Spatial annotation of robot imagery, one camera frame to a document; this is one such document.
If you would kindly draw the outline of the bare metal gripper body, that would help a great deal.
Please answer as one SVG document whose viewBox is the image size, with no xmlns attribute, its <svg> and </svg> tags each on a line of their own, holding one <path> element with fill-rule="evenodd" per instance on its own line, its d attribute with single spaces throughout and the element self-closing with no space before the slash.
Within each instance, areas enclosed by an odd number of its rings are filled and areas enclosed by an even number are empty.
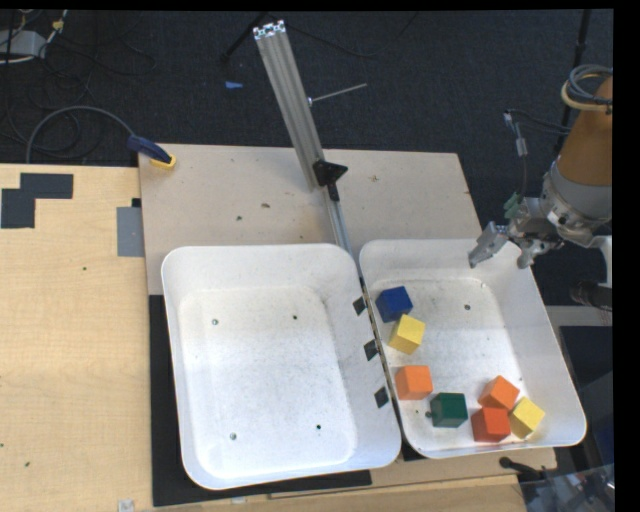
<svg viewBox="0 0 640 512">
<path fill-rule="evenodd" d="M 506 204 L 506 232 L 522 252 L 544 254 L 566 242 L 588 247 L 596 220 L 555 196 L 514 196 Z"/>
</svg>

